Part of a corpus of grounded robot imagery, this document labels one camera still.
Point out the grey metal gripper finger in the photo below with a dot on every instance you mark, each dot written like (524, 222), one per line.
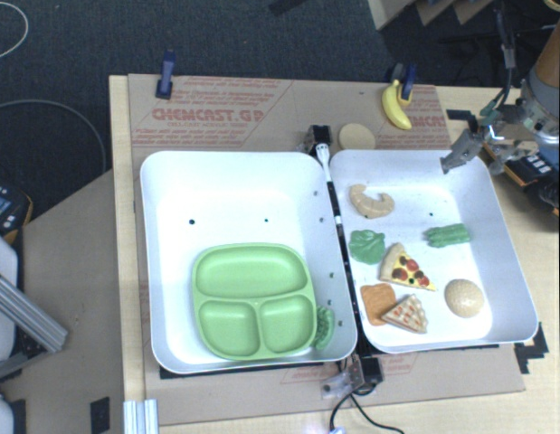
(470, 139)
(451, 160)

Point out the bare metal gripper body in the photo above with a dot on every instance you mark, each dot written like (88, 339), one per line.
(510, 127)

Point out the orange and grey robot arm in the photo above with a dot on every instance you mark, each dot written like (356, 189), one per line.
(545, 68)

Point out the white plastic tray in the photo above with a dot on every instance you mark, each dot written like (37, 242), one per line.
(243, 197)
(442, 188)

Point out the green asparagus bundle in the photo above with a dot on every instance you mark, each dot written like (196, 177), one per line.
(448, 236)

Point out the yellow banana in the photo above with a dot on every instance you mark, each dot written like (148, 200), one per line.
(394, 106)

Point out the beige croissant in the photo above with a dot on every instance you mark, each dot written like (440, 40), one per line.
(370, 206)

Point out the beige round biscuit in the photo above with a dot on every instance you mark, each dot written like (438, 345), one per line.
(356, 137)

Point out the pizza slice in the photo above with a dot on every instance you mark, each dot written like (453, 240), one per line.
(404, 269)

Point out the green lettuce leaf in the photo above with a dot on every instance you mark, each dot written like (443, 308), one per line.
(365, 247)

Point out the thin black and white rod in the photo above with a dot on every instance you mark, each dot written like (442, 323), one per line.
(337, 217)

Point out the beige bread roll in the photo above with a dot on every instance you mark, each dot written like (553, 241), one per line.
(464, 298)

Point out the orange toast square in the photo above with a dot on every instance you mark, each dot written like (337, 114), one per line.
(374, 301)

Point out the beige pie wedge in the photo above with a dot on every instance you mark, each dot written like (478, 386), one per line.
(408, 317)

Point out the green leafy vegetable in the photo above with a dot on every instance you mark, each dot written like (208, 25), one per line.
(325, 326)

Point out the green divided plate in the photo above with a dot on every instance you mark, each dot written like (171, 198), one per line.
(250, 269)

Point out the brown cardboard board red print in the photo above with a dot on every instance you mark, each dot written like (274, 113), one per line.
(225, 116)

